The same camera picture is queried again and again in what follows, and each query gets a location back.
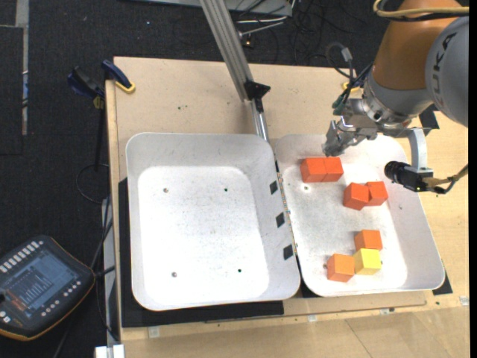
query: table surface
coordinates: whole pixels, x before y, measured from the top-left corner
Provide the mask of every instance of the table surface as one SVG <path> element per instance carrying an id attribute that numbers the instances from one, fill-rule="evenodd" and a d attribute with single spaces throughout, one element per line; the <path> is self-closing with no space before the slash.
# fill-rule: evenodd
<path id="1" fill-rule="evenodd" d="M 224 63 L 134 57 L 116 57 L 114 62 L 136 84 L 136 91 L 133 94 L 121 91 L 112 81 L 107 81 L 106 85 L 110 184 L 118 278 L 120 272 L 118 182 L 127 176 L 125 146 L 129 138 L 141 132 L 253 134 L 254 128 L 250 107 L 239 100 Z M 341 93 L 342 83 L 346 82 L 342 75 L 332 68 L 306 66 L 251 64 L 250 69 L 255 81 L 271 86 L 271 91 L 263 101 L 272 146 L 277 139 L 287 134 L 326 133 L 329 122 L 335 119 L 332 116 L 331 104 Z M 441 113 L 436 115 L 440 129 L 432 131 L 426 139 L 428 164 L 434 169 L 435 176 L 440 178 L 457 173 L 467 164 L 468 129 L 450 121 Z M 398 142 L 410 160 L 408 141 L 398 139 Z M 470 340 L 466 328 L 469 313 L 465 308 L 468 310 L 469 307 L 463 307 L 463 304 L 467 303 L 470 295 L 468 178 L 464 177 L 457 182 L 447 195 L 427 192 L 420 194 L 420 199 L 449 277 L 452 293 L 434 296 L 432 291 L 419 291 L 340 298 L 302 298 L 298 294 L 284 301 L 283 317 L 175 324 L 161 326 L 156 330 L 146 327 L 121 328 L 121 341 L 127 348 L 129 346 L 129 352 L 132 354 L 128 354 L 127 357 L 134 357 L 135 351 L 145 354 L 137 355 L 138 357 L 155 357 L 149 350 L 153 351 L 158 344 L 162 346 L 162 339 L 154 340 L 153 343 L 149 337 L 159 333 L 159 329 L 161 337 L 171 337 L 177 346 L 183 346 L 182 350 L 178 350 L 178 347 L 172 350 L 178 354 L 177 357 L 187 357 L 187 351 L 197 348 L 194 344 L 205 343 L 209 334 L 215 335 L 219 330 L 220 333 L 225 333 L 225 340 L 229 335 L 227 333 L 231 333 L 230 338 L 234 341 L 240 341 L 242 338 L 253 341 L 257 334 L 249 335 L 250 330 L 261 330 L 260 333 L 263 333 L 264 338 L 273 338 L 277 343 L 283 333 L 295 335 L 301 330 L 300 338 L 296 338 L 298 343 L 305 341 L 303 338 L 308 333 L 316 333 L 316 330 L 309 329 L 311 321 L 319 321 L 318 323 L 328 330 L 328 333 L 337 327 L 338 334 L 333 331 L 333 336 L 339 335 L 339 330 L 343 327 L 340 322 L 346 322 L 345 325 L 353 329 L 353 338 L 356 338 L 357 330 L 364 332 L 365 329 L 364 324 L 356 318 L 367 319 L 369 330 L 377 333 L 376 330 L 382 327 L 382 320 L 377 316 L 386 313 L 385 310 L 390 308 L 396 313 L 395 316 L 399 313 L 399 317 L 403 317 L 402 327 L 405 324 L 415 327 L 415 323 L 418 322 L 429 331 L 429 325 L 433 324 L 436 317 L 447 327 L 453 324 L 464 326 L 463 333 L 466 337 L 464 344 L 458 347 L 453 345 L 452 348 L 457 349 L 459 353 L 467 353 L 467 342 Z M 373 328 L 375 323 L 379 325 L 376 329 Z M 431 330 L 429 333 L 433 338 L 438 335 L 443 340 L 440 345 L 449 352 L 449 345 L 453 342 L 446 338 L 450 338 L 449 333 L 456 333 L 456 330 L 458 329 L 453 328 L 445 332 Z M 184 336 L 187 336 L 187 344 L 184 344 L 182 339 Z M 361 345 L 366 345 L 364 337 L 358 339 Z M 359 351 L 353 350 L 350 341 L 347 340 L 346 349 Z M 303 343 L 296 345 L 295 351 L 297 346 L 303 346 Z M 209 352 L 219 357 L 222 347 L 217 346 L 216 353 Z M 264 357 L 268 353 L 256 352 L 263 354 Z M 368 349 L 368 352 L 365 350 L 362 355 L 356 356 L 373 355 Z"/>

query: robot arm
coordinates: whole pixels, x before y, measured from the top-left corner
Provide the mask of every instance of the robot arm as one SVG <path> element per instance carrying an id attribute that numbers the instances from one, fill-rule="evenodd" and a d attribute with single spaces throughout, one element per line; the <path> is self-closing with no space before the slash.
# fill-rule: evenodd
<path id="1" fill-rule="evenodd" d="M 385 1 L 376 1 L 375 11 L 393 21 L 373 65 L 350 81 L 333 104 L 333 113 L 341 118 L 331 122 L 323 152 L 338 156 L 378 133 L 408 137 L 412 165 L 390 162 L 386 176 L 416 192 L 445 193 L 449 189 L 436 187 L 440 180 L 426 165 L 425 135 L 430 128 L 408 126 L 434 104 L 468 127 L 468 7 L 455 0 L 405 0 L 396 13 L 387 13 L 379 9 Z M 362 85 L 361 98 L 349 98 L 352 83 Z M 467 168 L 447 181 L 453 184 L 463 173 Z"/>

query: red-orange block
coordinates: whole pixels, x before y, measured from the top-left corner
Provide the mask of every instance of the red-orange block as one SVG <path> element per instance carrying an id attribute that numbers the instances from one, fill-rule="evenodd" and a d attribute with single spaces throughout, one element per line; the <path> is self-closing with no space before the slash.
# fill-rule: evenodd
<path id="1" fill-rule="evenodd" d="M 323 182 L 336 182 L 343 175 L 343 166 L 339 157 L 323 158 L 325 162 L 326 177 Z"/>
<path id="2" fill-rule="evenodd" d="M 333 254 L 326 263 L 328 280 L 346 283 L 355 274 L 355 260 L 346 254 Z"/>
<path id="3" fill-rule="evenodd" d="M 383 181 L 367 182 L 366 186 L 370 189 L 370 200 L 367 206 L 380 206 L 388 199 L 388 191 Z"/>
<path id="4" fill-rule="evenodd" d="M 378 230 L 361 230 L 355 236 L 356 250 L 361 248 L 382 250 L 381 232 Z"/>
<path id="5" fill-rule="evenodd" d="M 343 205 L 354 210 L 362 210 L 370 200 L 369 187 L 363 184 L 350 183 L 344 190 Z"/>
<path id="6" fill-rule="evenodd" d="M 300 165 L 304 183 L 318 183 L 326 177 L 324 158 L 306 158 Z"/>

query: wooden table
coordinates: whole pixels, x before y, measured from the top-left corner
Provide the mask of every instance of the wooden table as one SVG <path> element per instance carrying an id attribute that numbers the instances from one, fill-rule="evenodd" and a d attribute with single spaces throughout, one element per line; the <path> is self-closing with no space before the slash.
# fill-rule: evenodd
<path id="1" fill-rule="evenodd" d="M 118 183 L 127 177 L 125 146 L 141 132 L 253 134 L 224 63 L 116 57 L 136 84 L 126 94 L 106 85 L 116 279 L 119 279 Z M 286 134 L 325 134 L 345 82 L 334 69 L 250 65 L 264 97 L 271 144 Z M 468 130 L 437 113 L 427 136 L 435 176 L 457 173 L 468 158 Z M 399 141 L 411 159 L 408 141 Z M 280 317 L 120 327 L 126 357 L 467 357 L 470 356 L 468 180 L 447 195 L 420 194 L 453 293 L 432 291 L 284 301 Z"/>

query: black floor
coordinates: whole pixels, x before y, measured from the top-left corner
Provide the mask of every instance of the black floor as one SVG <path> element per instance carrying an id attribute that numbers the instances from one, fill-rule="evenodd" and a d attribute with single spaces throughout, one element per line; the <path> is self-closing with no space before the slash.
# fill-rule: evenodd
<path id="1" fill-rule="evenodd" d="M 373 61 L 388 24 L 372 13 L 374 1 L 302 0 L 293 19 L 254 37 L 254 47 L 245 49 L 247 59 L 328 66 L 326 46 L 339 41 L 349 47 L 359 71 Z M 11 21 L 11 4 L 0 4 L 0 10 L 0 18 Z M 189 60 L 221 60 L 221 55 L 203 11 L 181 6 L 30 0 L 29 34 L 28 135 L 20 154 L 0 155 L 0 255 L 42 233 L 89 263 L 101 237 L 101 207 L 78 192 L 76 177 L 95 161 L 98 111 L 88 98 L 71 91 L 67 75 L 80 65 L 102 81 L 101 61 L 115 55 Z M 9 52 L 8 47 L 0 49 Z M 0 78 L 5 85 L 5 74 Z M 21 93 L 15 94 L 21 99 Z M 103 146 L 101 162 L 107 163 Z M 106 171 L 86 172 L 81 188 L 101 200 L 107 193 Z M 106 344 L 94 293 L 76 313 L 60 357 L 90 358 L 95 346 Z M 65 320 L 32 342 L 0 338 L 0 358 L 53 357 L 68 324 Z"/>

